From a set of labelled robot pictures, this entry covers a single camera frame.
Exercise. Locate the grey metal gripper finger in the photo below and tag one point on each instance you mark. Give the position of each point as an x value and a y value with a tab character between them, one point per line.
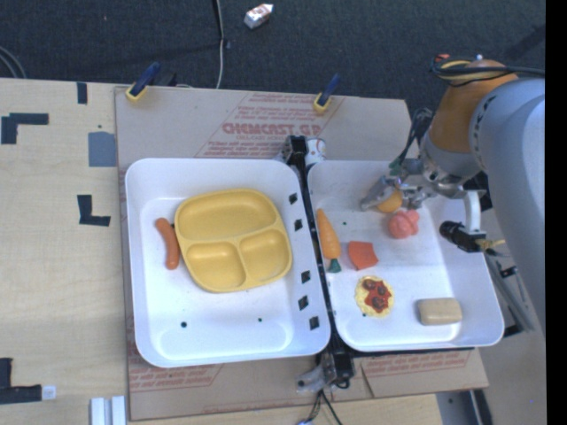
376	194
414	196

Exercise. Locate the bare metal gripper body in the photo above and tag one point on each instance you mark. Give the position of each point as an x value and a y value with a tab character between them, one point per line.
436	180

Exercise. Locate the yellow orange round toy food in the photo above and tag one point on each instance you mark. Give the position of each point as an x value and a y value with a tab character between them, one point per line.
390	204

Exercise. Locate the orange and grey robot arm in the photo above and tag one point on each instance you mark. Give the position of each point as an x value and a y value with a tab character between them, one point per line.
500	131

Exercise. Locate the pink lumpy toy food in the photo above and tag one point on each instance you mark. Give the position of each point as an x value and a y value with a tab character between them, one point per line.
403	225

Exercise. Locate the orange wedge slice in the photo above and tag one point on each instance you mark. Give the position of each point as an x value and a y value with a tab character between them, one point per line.
362	256

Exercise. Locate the orange carrot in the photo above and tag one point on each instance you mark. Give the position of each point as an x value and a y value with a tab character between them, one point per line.
329	239

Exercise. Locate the white plastic tray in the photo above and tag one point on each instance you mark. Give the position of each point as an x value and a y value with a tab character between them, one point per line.
221	330
421	272

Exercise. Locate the thin black rod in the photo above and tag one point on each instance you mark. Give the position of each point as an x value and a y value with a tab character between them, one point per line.
320	264

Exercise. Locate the yellow and red pizza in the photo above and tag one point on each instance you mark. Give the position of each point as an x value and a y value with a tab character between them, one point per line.
374	297

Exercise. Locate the beige bread block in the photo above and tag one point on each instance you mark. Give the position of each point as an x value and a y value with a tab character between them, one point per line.
439	311

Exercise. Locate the yellow divided plate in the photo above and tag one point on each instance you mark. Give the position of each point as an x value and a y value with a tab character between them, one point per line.
230	237

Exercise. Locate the brown cardboard board red print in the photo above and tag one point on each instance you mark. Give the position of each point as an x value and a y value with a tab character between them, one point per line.
177	122

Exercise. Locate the orange sausage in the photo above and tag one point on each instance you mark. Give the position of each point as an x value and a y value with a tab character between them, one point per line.
169	244

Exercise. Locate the white and orange carton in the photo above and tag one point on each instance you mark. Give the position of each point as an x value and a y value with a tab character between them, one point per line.
258	16

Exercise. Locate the black cylinder on white bracket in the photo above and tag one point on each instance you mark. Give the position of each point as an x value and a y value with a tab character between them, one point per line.
460	236

